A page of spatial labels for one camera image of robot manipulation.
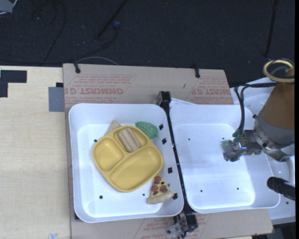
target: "green toy food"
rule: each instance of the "green toy food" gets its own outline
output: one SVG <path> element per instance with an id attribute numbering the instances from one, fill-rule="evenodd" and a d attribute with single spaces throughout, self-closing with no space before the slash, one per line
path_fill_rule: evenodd
<path id="1" fill-rule="evenodd" d="M 158 136 L 158 130 L 152 123 L 139 121 L 135 123 L 135 126 L 142 130 L 150 139 Z"/>

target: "cardboard sheet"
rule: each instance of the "cardboard sheet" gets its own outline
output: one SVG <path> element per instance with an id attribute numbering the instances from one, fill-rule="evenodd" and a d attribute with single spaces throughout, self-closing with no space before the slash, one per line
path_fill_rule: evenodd
<path id="1" fill-rule="evenodd" d="M 104 223 L 84 223 L 75 219 L 71 143 L 68 112 L 78 103 L 151 104 L 160 91 L 170 91 L 172 98 L 195 104 L 233 104 L 223 70 L 155 68 L 79 64 L 63 65 L 67 153 L 70 189 L 71 230 L 74 239 L 146 239 L 167 238 L 165 228 L 173 217 L 133 219 Z M 273 226 L 266 209 L 217 214 L 196 214 L 199 227 L 186 238 L 216 239 L 270 234 Z"/>

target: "black cable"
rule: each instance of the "black cable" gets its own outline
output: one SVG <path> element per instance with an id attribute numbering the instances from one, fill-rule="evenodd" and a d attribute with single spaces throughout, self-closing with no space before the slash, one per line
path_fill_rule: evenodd
<path id="1" fill-rule="evenodd" d="M 65 27 L 65 25 L 66 25 L 66 21 L 67 21 L 66 8 L 65 8 L 65 5 L 64 5 L 62 2 L 59 2 L 59 4 L 63 7 L 63 11 L 64 11 L 64 21 L 63 21 L 63 25 L 62 25 L 62 28 L 61 28 L 59 34 L 58 34 L 57 37 L 54 39 L 54 42 L 53 42 L 53 44 L 51 45 L 51 48 L 50 48 L 49 52 L 46 54 L 46 56 L 45 56 L 45 58 L 44 58 L 43 61 L 46 61 L 46 59 L 47 59 L 48 56 L 50 55 L 50 53 L 51 53 L 51 51 L 52 51 L 52 49 L 53 49 L 55 43 L 56 43 L 57 40 L 60 38 L 60 36 L 61 36 L 61 34 L 62 34 L 62 32 L 63 32 L 63 29 L 64 29 L 64 27 Z"/>
<path id="2" fill-rule="evenodd" d="M 105 30 L 108 28 L 108 26 L 114 21 L 116 16 L 119 14 L 119 12 L 123 9 L 125 4 L 128 2 L 128 0 L 124 0 L 122 4 L 119 6 L 119 8 L 116 10 L 116 12 L 112 15 L 112 17 L 108 20 L 108 22 L 105 24 L 105 26 L 102 28 L 102 30 L 98 33 L 98 35 L 94 38 L 94 41 L 99 41 L 102 34 L 105 32 Z"/>
<path id="3" fill-rule="evenodd" d="M 270 46 L 271 46 L 271 39 L 272 39 L 272 34 L 273 34 L 275 15 L 276 15 L 276 11 L 277 11 L 277 8 L 278 8 L 278 2 L 279 2 L 279 0 L 274 0 L 273 12 L 272 12 L 272 18 L 271 18 L 271 25 L 270 25 L 270 31 L 269 31 L 267 48 L 266 48 L 266 50 L 265 50 L 265 52 L 263 54 L 263 56 L 265 58 L 268 57 L 269 49 L 270 49 Z"/>
<path id="4" fill-rule="evenodd" d="M 234 142 L 237 142 L 240 137 L 242 136 L 243 130 L 244 130 L 244 122 L 245 122 L 245 110 L 244 110 L 244 90 L 246 88 L 267 88 L 267 87 L 274 87 L 277 83 L 272 82 L 272 83 L 254 83 L 254 84 L 241 84 L 236 87 L 234 87 L 234 91 L 238 97 L 240 107 L 241 107 L 241 121 L 240 125 L 237 128 L 237 130 L 233 133 L 233 137 L 235 137 Z M 238 88 L 243 87 L 240 94 L 238 93 Z"/>
<path id="5" fill-rule="evenodd" d="M 119 30 L 119 27 L 120 27 L 120 23 L 119 22 L 114 22 L 113 23 L 113 29 L 114 29 L 114 36 L 112 37 L 112 39 L 102 45 L 100 45 L 96 50 L 88 53 L 88 54 L 85 54 L 83 56 L 81 56 L 79 59 L 66 59 L 66 60 L 61 60 L 61 61 L 43 61 L 43 62 L 35 62 L 35 61 L 16 61 L 16 60 L 11 60 L 11 59 L 6 59 L 6 58 L 0 58 L 0 60 L 2 61 L 8 61 L 8 62 L 13 62 L 13 63 L 22 63 L 22 64 L 26 64 L 26 65 L 47 65 L 47 64 L 64 64 L 64 63 L 73 63 L 73 61 L 77 61 L 77 62 L 80 62 L 80 61 L 83 61 L 83 60 L 86 60 L 88 59 L 91 55 L 99 52 L 100 50 L 102 49 L 105 49 L 107 47 L 109 47 L 109 45 L 111 45 L 117 35 L 118 35 L 118 30 Z M 10 55 L 10 54 L 6 54 L 6 53 L 0 53 L 0 55 L 7 55 L 7 56 L 12 56 L 12 57 L 18 57 L 18 58 L 21 58 L 19 56 L 14 56 L 14 55 Z"/>
<path id="6" fill-rule="evenodd" d="M 75 72 L 77 74 L 79 74 L 81 72 L 81 70 L 80 70 L 80 68 L 78 66 L 78 63 L 77 63 L 76 59 L 73 59 L 73 64 L 74 64 L 74 67 L 75 67 Z"/>
<path id="7" fill-rule="evenodd" d="M 57 2 L 56 0 L 28 0 L 35 10 L 31 15 L 33 22 L 40 26 L 50 26 L 56 20 Z"/>

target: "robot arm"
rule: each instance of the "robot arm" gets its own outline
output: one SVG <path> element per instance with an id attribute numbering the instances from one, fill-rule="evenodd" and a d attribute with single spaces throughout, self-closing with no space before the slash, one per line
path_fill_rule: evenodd
<path id="1" fill-rule="evenodd" d="M 278 71 L 286 71 L 283 76 L 275 76 Z M 277 161 L 284 161 L 288 154 L 281 149 L 295 142 L 295 66 L 288 60 L 273 60 L 265 64 L 263 72 L 276 83 L 245 84 L 239 96 L 234 89 L 242 111 L 241 124 L 233 134 L 234 140 L 225 144 L 223 153 L 226 161 L 239 160 L 241 155 L 260 154 L 262 151 Z M 243 91 L 247 87 L 271 87 L 272 90 L 265 105 L 255 117 L 253 130 L 244 130 Z"/>

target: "black clip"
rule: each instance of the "black clip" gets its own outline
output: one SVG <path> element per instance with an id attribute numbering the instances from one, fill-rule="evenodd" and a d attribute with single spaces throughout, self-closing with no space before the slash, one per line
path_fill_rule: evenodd
<path id="1" fill-rule="evenodd" d="M 79 66 L 78 66 L 78 63 L 76 62 L 76 59 L 75 59 L 75 58 L 73 59 L 73 64 L 74 64 L 74 67 L 75 67 L 75 72 L 76 72 L 77 74 L 79 74 L 79 73 L 81 72 L 81 70 L 80 70 L 80 68 L 79 68 Z"/>
<path id="2" fill-rule="evenodd" d="M 195 70 L 195 77 L 196 78 L 200 78 L 200 74 L 199 74 L 199 69 L 198 69 L 198 66 L 195 64 L 195 63 L 193 63 L 193 65 L 190 67 L 190 68 L 192 68 L 192 69 L 194 69 Z"/>

